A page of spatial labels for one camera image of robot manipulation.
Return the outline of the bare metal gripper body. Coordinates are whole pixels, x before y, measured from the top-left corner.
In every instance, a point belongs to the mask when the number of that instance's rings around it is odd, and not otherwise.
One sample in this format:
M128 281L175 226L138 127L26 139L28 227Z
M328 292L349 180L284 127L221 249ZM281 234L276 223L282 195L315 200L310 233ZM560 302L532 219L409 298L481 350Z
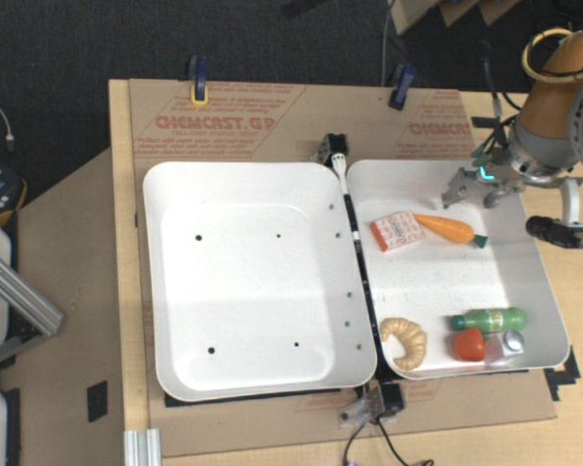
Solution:
M492 187L494 193L523 192L540 169L540 162L519 147L478 147L470 157L476 179Z

